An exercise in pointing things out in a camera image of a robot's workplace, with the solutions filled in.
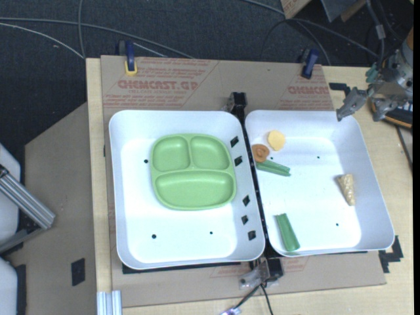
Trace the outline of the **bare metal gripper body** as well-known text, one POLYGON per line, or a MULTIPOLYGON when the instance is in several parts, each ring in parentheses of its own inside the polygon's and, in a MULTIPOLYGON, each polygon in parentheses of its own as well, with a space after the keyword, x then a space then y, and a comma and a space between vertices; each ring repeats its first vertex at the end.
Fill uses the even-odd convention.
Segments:
POLYGON ((413 100, 413 68, 403 63, 392 63, 384 67, 370 83, 373 94, 385 96, 391 102, 411 102, 413 100))

